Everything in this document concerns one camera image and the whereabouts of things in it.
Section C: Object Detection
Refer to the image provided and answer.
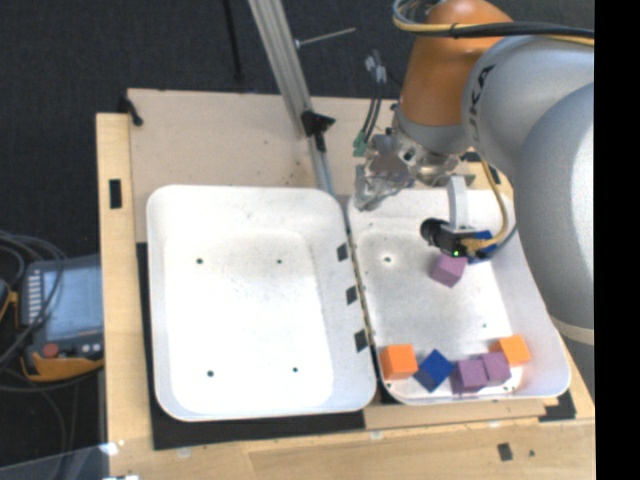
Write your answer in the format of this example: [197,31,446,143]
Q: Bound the purple cube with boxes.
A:
[430,253,468,289]
[481,351,513,385]
[450,358,489,395]

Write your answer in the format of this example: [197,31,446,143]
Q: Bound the black cylinder on white bracket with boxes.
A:
[420,175,476,261]

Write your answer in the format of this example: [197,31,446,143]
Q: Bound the white plastic tray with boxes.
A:
[346,187,573,406]
[145,183,378,423]

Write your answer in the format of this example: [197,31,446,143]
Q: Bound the pale wood board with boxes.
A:
[127,87,561,432]

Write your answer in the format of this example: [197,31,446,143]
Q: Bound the orange cube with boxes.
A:
[379,343,419,381]
[489,333,533,367]

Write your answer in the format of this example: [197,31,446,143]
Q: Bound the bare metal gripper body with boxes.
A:
[360,132,460,190]

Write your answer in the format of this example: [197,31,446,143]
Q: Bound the blue cube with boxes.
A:
[412,348,456,394]
[467,229,496,265]

